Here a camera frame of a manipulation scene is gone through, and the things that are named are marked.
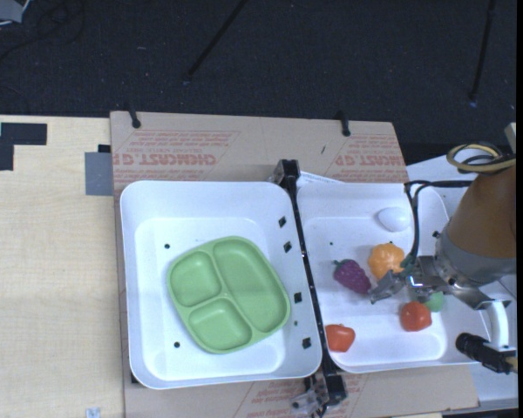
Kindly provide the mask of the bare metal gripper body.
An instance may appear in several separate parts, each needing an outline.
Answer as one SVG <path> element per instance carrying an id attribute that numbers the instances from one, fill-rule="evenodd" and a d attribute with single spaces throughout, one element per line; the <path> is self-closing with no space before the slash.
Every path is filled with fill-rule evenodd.
<path id="1" fill-rule="evenodd" d="M 438 256 L 407 256 L 401 267 L 410 290 L 428 289 L 451 295 L 471 309 L 487 309 L 491 305 L 491 298 L 480 290 L 480 284 L 458 273 L 449 260 Z"/>

